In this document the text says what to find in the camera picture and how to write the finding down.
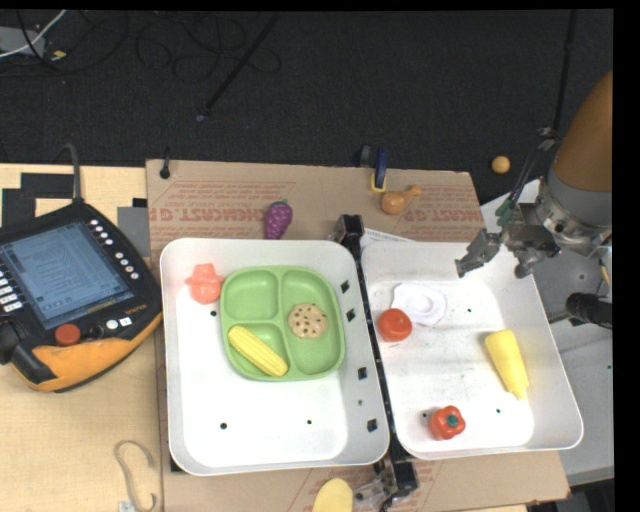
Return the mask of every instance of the brown toy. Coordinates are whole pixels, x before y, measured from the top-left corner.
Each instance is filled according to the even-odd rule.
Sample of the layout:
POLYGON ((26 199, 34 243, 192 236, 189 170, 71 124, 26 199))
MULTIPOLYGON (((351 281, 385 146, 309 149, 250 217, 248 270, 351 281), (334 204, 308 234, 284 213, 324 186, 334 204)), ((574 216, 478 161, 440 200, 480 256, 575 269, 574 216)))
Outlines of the brown toy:
POLYGON ((412 197, 420 194, 422 194, 422 188, 419 185, 412 185, 404 192, 385 192, 380 199, 382 211, 389 215, 398 215, 407 207, 412 197))

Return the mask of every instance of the purple eggplant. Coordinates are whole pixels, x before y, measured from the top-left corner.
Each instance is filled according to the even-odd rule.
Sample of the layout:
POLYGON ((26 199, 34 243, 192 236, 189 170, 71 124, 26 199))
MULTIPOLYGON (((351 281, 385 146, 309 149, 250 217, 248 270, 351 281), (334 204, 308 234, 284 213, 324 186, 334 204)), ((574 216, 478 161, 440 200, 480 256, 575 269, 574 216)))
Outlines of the purple eggplant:
POLYGON ((264 237, 267 240, 280 240, 293 220, 293 209, 287 200, 271 203, 264 217, 264 237))

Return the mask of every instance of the white tray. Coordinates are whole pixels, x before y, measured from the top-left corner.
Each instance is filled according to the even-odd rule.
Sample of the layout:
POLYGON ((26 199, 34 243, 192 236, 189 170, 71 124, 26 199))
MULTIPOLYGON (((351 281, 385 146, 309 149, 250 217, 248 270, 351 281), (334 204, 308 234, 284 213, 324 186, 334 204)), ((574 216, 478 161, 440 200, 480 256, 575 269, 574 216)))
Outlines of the white tray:
POLYGON ((183 238, 165 247, 160 272, 169 447, 184 471, 206 476, 359 465, 384 456, 389 428, 355 261, 347 249, 329 241, 183 238), (263 265, 320 272, 343 314, 346 351, 340 367, 304 381, 243 377, 225 353, 220 315, 211 314, 219 312, 220 300, 199 304, 185 285, 201 263, 213 263, 222 276, 263 265))
POLYGON ((454 261, 466 246, 375 242, 363 250, 374 323, 391 307, 400 283, 422 284, 447 298, 445 316, 436 325, 414 325, 400 342, 377 336, 398 440, 420 459, 576 446, 582 418, 533 277, 517 279, 517 260, 502 247, 492 261, 461 279, 454 261), (487 334, 505 328, 514 331, 527 370, 524 401, 506 391, 484 348, 487 334), (446 405, 460 409, 467 427, 437 441, 424 413, 446 405))

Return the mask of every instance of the white cable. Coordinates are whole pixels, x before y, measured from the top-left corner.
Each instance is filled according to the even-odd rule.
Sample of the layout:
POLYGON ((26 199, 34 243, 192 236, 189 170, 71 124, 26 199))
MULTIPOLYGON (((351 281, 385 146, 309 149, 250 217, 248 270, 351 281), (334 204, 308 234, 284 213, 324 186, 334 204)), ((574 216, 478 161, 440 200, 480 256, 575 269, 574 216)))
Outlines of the white cable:
MULTIPOLYGON (((66 14, 66 12, 67 12, 66 9, 62 9, 58 13, 58 15, 55 18, 53 18, 49 23, 47 23, 47 26, 44 27, 36 37, 33 38, 33 40, 31 41, 31 44, 33 45, 37 43, 40 39, 42 39, 42 36, 44 36, 51 27, 53 27, 56 23, 58 23, 58 20, 62 18, 66 14)), ((5 53, 0 53, 0 59, 3 57, 8 57, 9 55, 15 55, 16 53, 20 53, 22 50, 26 50, 28 48, 29 48, 29 45, 25 44, 24 46, 21 46, 20 48, 16 48, 15 50, 11 50, 5 53)))

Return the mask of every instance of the red emergency stop button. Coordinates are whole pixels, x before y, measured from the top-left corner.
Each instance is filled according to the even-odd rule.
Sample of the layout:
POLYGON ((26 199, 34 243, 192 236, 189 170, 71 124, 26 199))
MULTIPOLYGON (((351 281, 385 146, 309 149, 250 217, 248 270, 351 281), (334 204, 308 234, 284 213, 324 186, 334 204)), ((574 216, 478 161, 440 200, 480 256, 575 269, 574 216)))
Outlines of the red emergency stop button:
POLYGON ((80 341, 80 329, 75 324, 62 324, 56 329, 54 336, 58 346, 69 347, 80 341))

